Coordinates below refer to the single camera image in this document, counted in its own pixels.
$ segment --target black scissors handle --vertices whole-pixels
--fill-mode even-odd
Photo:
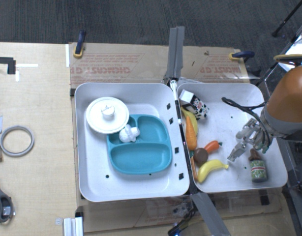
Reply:
[[[9,215],[4,215],[3,214],[3,207],[10,207],[10,214]],[[6,194],[3,193],[0,189],[0,222],[6,222],[8,219],[11,218],[13,214],[13,203],[10,199],[10,197]]]

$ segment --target carrot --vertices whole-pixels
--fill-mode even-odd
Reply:
[[[214,150],[217,150],[222,145],[222,142],[218,142],[216,140],[209,142],[204,149],[210,154]]]
[[[186,117],[186,142],[189,150],[195,150],[197,147],[197,136],[195,129],[191,124],[190,117]]]
[[[186,117],[186,143],[189,150],[195,150],[197,147],[197,136],[189,116]],[[192,175],[194,177],[194,180],[197,181],[198,177],[193,156],[190,158],[190,163]]]

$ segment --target white crumpled object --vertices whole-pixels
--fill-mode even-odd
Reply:
[[[135,142],[137,136],[140,135],[140,130],[137,127],[131,127],[127,124],[121,131],[120,131],[120,140],[123,143]]]

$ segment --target brown ball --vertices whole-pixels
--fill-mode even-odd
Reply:
[[[197,148],[194,150],[194,160],[197,165],[200,167],[208,160],[208,152],[204,148]]]

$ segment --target toy banana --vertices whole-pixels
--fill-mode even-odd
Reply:
[[[197,119],[196,119],[195,115],[183,107],[181,107],[181,111],[182,111],[183,115],[185,116],[185,118],[187,116],[189,116],[191,124],[194,127],[195,133],[197,135],[198,134],[198,123],[197,123]]]
[[[200,183],[203,182],[211,171],[221,168],[227,169],[228,167],[229,167],[228,164],[223,164],[218,159],[212,159],[210,161],[207,161],[199,168],[199,171],[197,173],[198,182]]]

